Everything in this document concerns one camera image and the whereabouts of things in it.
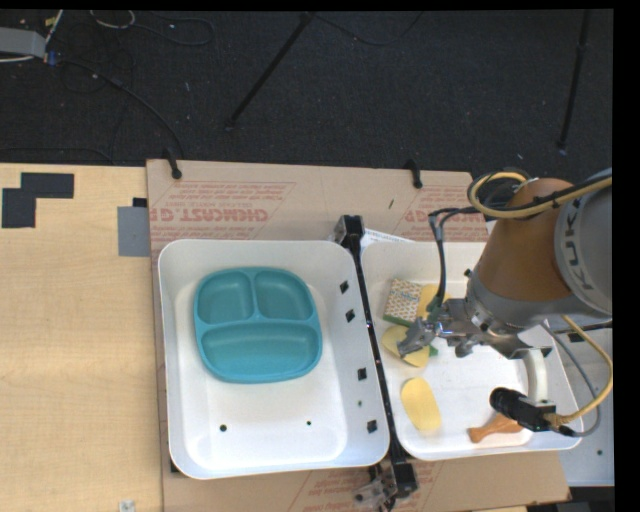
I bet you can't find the yellow round slice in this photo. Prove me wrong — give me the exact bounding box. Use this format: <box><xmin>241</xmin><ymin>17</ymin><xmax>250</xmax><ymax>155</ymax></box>
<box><xmin>416</xmin><ymin>283</ymin><xmax>452</xmax><ymax>322</ymax></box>

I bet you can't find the patterned carton with green edge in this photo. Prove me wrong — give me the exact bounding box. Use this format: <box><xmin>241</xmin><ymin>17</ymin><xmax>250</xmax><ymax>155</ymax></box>
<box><xmin>382</xmin><ymin>277</ymin><xmax>427</xmax><ymax>328</ymax></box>

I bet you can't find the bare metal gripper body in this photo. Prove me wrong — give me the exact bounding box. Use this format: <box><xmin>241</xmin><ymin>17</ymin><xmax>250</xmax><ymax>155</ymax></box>
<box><xmin>433</xmin><ymin>297</ymin><xmax>553</xmax><ymax>361</ymax></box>

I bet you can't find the black block with thin wires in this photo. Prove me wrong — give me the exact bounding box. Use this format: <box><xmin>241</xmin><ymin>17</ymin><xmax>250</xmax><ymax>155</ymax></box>
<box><xmin>389</xmin><ymin>461</ymin><xmax>419</xmax><ymax>500</ymax></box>
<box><xmin>333</xmin><ymin>214</ymin><xmax>366</xmax><ymax>247</ymax></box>

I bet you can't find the black cylinder on white bracket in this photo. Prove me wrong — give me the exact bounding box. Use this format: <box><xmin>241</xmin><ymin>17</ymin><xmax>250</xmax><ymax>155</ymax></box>
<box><xmin>489</xmin><ymin>345</ymin><xmax>557</xmax><ymax>434</ymax></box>

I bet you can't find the brown cardboard board red print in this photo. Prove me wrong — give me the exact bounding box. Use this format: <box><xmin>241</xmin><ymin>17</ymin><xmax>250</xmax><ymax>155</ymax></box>
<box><xmin>145</xmin><ymin>158</ymin><xmax>572</xmax><ymax>512</ymax></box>

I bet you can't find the white plastic tray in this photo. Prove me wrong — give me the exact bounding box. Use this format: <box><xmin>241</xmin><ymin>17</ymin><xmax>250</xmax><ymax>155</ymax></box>
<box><xmin>157</xmin><ymin>238</ymin><xmax>392</xmax><ymax>481</ymax></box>
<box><xmin>359</xmin><ymin>239</ymin><xmax>584</xmax><ymax>462</ymax></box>

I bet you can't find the thin black rod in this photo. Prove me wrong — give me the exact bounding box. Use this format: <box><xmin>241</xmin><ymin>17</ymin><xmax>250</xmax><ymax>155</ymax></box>
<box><xmin>345</xmin><ymin>233</ymin><xmax>407</xmax><ymax>471</ymax></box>

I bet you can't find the brown toy chicken drumstick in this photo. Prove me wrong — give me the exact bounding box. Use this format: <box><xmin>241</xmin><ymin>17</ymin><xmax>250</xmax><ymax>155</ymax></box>
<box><xmin>467</xmin><ymin>414</ymin><xmax>524</xmax><ymax>444</ymax></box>

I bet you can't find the blue divided plate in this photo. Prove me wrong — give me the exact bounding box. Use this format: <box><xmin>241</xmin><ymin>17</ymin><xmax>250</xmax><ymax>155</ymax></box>
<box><xmin>192</xmin><ymin>266</ymin><xmax>324</xmax><ymax>385</ymax></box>

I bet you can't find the yellow oval slice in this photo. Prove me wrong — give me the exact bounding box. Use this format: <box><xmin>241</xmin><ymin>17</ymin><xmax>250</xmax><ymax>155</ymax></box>
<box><xmin>400</xmin><ymin>376</ymin><xmax>443</xmax><ymax>434</ymax></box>

